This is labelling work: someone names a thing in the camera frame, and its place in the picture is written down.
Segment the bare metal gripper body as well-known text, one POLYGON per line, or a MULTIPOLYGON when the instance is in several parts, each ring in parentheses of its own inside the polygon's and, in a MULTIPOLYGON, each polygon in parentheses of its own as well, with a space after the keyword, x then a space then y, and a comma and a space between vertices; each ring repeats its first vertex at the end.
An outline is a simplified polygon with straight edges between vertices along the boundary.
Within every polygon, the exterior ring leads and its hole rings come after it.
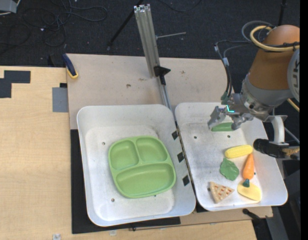
POLYGON ((272 112, 272 107, 265 105, 248 93, 232 93, 228 102, 228 112, 241 117, 256 117, 262 121, 272 112))

